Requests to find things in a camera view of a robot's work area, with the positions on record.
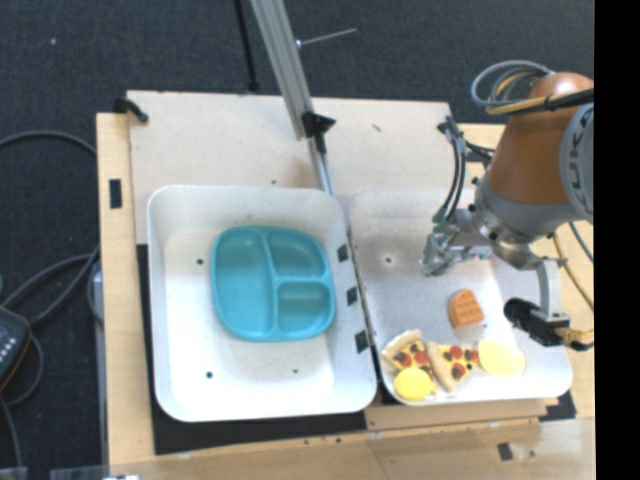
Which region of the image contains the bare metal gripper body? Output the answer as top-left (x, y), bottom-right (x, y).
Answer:
top-left (446, 206), bottom-right (547, 271)

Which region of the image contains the white plastic tray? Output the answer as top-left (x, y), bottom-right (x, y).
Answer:
top-left (345, 187), bottom-right (575, 408)
top-left (146, 183), bottom-right (379, 424)

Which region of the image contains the orange waffle biscuit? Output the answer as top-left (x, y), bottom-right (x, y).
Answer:
top-left (447, 288), bottom-right (486, 331)

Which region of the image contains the thin black and white rod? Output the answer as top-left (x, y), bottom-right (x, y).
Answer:
top-left (308, 136), bottom-right (385, 403)

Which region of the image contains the pepperoni pizza slice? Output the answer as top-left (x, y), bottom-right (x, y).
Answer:
top-left (425, 341), bottom-right (484, 394)
top-left (380, 328), bottom-right (437, 385)

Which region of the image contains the pale yellow round slice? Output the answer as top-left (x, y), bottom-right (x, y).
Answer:
top-left (476, 339), bottom-right (527, 377)

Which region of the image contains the bright yellow round biscuit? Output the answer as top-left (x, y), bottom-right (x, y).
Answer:
top-left (393, 367), bottom-right (436, 401)

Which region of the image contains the blue divided plate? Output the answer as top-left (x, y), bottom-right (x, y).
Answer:
top-left (209, 224), bottom-right (337, 344)

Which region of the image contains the pale flat board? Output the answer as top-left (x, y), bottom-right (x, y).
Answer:
top-left (124, 89), bottom-right (561, 432)

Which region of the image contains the black cylinder on white bracket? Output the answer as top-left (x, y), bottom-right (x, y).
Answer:
top-left (503, 259), bottom-right (572, 348)

